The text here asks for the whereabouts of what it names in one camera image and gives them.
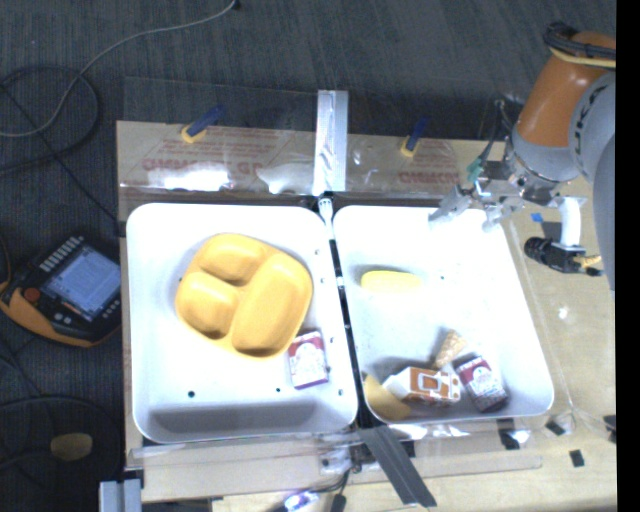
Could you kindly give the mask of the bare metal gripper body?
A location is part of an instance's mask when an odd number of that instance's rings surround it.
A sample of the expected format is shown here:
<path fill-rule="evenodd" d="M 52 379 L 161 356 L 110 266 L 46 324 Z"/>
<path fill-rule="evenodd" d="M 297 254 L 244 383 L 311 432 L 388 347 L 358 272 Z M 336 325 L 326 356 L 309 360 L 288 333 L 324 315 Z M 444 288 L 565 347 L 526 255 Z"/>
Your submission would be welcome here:
<path fill-rule="evenodd" d="M 525 202 L 546 205 L 558 182 L 543 178 L 516 160 L 486 161 L 470 169 L 473 195 L 481 203 L 521 206 Z"/>

